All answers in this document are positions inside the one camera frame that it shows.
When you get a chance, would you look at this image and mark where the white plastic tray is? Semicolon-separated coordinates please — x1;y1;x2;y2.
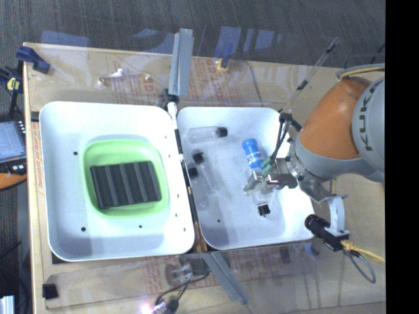
39;100;196;262
176;106;316;252

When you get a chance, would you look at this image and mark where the white twisted plastic piece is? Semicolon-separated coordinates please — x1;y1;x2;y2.
97;67;151;85

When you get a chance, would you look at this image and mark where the thin black and white rod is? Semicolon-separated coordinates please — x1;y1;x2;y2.
166;101;209;253

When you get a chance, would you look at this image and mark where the black ribbed rectangular block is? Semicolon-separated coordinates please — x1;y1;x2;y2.
89;160;163;210

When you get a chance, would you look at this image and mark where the clear bottle with black cap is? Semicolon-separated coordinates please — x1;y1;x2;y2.
186;166;211;211
250;188;273;218
192;152;222;193
187;126;228;144

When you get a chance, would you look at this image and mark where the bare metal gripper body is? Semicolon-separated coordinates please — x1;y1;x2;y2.
268;157;308;185

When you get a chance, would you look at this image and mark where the brown cardboard board, red print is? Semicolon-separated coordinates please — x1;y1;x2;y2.
22;42;386;311

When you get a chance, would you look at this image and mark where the black block with thin wires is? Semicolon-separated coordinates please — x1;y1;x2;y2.
166;256;211;278

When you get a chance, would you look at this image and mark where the green plate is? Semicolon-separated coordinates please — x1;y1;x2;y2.
82;138;172;220

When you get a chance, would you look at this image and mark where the black cylinder on white bracket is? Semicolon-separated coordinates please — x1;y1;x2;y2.
301;179;350;253

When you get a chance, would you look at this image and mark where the clear bottle with blue cap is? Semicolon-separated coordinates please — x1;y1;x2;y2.
242;137;273;178

